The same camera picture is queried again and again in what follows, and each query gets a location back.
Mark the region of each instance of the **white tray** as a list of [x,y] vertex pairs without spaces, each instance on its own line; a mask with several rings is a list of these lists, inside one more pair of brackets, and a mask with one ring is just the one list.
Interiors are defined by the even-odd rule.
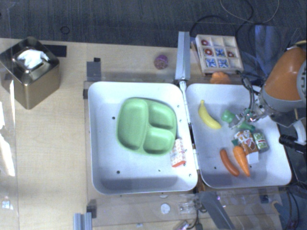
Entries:
[[[222,125],[221,129],[213,130],[200,119],[198,107],[202,99],[211,116]],[[254,123],[256,130],[264,133],[270,149],[260,154],[259,163],[252,165],[249,178],[241,169],[240,175],[234,177],[220,159],[220,149],[224,148],[230,160],[239,168],[231,142],[237,130],[231,130],[221,120],[221,115],[225,109],[239,113],[248,107],[249,92],[243,86],[192,84],[187,88],[187,100],[201,175],[207,185],[213,188],[243,188],[286,185],[290,182],[292,174],[289,162],[284,147],[278,142],[280,133],[269,117]]]
[[[122,148],[116,139],[121,105],[131,97],[158,100],[177,116],[177,138],[183,139],[186,166],[173,168],[170,154],[149,156]],[[92,179],[102,194],[189,191],[197,183],[186,110],[181,90],[167,83],[96,82],[88,91]]]

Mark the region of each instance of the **plastic partition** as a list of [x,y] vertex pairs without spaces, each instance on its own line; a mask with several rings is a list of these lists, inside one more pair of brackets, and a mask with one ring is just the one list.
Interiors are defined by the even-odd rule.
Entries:
[[[10,8],[13,2],[0,2],[0,30],[7,39],[0,52],[10,48]],[[0,229],[19,229],[15,109],[13,81],[0,63]]]

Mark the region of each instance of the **metal tissue box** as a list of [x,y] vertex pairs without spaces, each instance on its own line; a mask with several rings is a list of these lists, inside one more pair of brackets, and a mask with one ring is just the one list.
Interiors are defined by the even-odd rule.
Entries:
[[[48,60],[42,60],[27,68],[18,56],[28,49],[44,52]],[[25,108],[32,109],[59,88],[59,60],[34,37],[28,37],[0,54],[0,63],[14,80],[15,99]]]

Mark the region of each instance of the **white sticker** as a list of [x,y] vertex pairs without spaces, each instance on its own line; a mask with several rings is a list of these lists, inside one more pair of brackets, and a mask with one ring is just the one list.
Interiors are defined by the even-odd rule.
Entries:
[[167,214],[169,213],[170,210],[171,210],[171,207],[168,204],[164,203],[161,205],[162,214]]
[[10,202],[9,201],[2,201],[2,209],[9,209]]

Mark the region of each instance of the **purple ball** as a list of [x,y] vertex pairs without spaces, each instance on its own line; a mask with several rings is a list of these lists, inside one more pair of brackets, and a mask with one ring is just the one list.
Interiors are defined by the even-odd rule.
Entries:
[[164,55],[159,55],[155,60],[154,60],[154,66],[161,70],[161,69],[164,69],[164,68],[167,68],[168,66],[168,59],[166,56]]

